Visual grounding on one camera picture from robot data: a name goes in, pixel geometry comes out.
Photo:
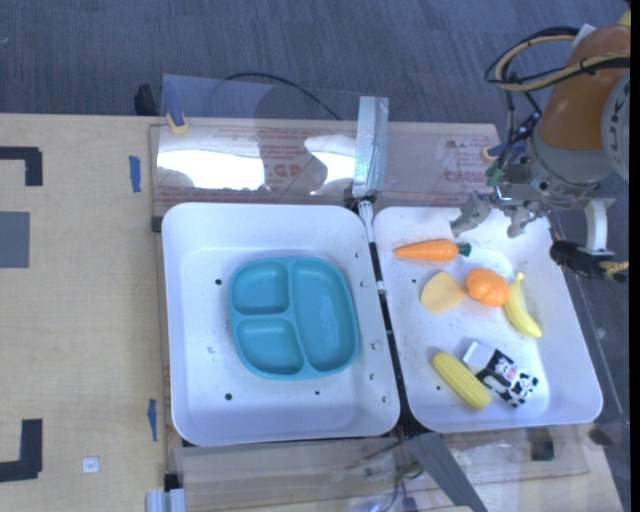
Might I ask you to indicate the black cylinder on white bracket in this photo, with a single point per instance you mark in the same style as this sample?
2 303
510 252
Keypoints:
582 252

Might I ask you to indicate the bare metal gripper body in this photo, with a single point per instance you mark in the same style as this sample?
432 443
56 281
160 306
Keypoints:
532 191

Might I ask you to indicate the brown cardboard board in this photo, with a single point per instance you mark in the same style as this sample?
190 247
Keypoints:
435 160

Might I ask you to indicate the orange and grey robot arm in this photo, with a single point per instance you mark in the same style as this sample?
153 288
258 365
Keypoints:
575 120

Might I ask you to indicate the orange carrot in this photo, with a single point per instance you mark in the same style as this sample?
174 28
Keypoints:
430 250

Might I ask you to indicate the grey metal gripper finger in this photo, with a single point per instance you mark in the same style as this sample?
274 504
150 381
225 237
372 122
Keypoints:
520 222
470 216

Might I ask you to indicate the yellow corn cob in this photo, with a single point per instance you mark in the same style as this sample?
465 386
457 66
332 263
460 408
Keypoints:
460 380

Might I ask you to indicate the blue divided plate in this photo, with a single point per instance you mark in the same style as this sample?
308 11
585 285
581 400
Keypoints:
295 315

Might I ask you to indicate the white plastic tray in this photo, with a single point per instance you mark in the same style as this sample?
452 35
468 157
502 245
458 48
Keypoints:
200 320
550 360

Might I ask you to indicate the orange pumpkin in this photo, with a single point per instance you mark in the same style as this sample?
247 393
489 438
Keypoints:
487 286

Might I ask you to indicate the yellow wedge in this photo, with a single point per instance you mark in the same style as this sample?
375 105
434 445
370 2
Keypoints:
440 292

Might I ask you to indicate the black and white milk carton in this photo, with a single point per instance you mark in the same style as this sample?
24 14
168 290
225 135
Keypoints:
502 375

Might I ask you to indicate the yellow banana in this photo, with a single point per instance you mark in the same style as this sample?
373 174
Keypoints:
520 310

